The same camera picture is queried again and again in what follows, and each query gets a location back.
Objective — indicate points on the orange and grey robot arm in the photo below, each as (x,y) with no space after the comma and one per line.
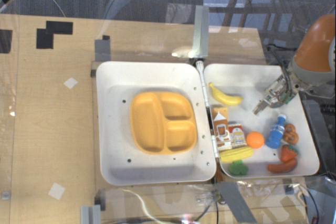
(315,44)

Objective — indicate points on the blue bottle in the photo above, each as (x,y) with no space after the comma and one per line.
(275,135)

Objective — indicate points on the yellow corn cob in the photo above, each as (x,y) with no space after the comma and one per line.
(236,154)

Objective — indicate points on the yellow banana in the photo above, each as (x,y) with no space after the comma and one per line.
(223,97)

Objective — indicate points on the orange fruit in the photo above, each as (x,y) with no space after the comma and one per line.
(255,139)

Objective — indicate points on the white plastic tray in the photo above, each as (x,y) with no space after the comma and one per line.
(118,123)
(252,78)

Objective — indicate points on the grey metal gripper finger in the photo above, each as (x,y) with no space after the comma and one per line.
(263,104)
(257,110)

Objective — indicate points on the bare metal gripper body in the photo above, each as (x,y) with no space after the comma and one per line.
(277,91)

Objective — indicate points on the orange divided plate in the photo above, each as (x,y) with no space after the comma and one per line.
(147,123)

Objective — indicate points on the brown pretzel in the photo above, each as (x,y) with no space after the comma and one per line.
(292,136)

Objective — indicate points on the red and white small carton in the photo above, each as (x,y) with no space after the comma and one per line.
(238,135)

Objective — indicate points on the green broccoli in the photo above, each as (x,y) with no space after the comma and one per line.
(238,168)

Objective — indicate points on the orange sausage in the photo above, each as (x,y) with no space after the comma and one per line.
(282,166)

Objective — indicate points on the orange carrot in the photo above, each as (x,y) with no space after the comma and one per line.
(287,154)

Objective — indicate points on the brown and white carton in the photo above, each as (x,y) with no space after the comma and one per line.
(220,128)

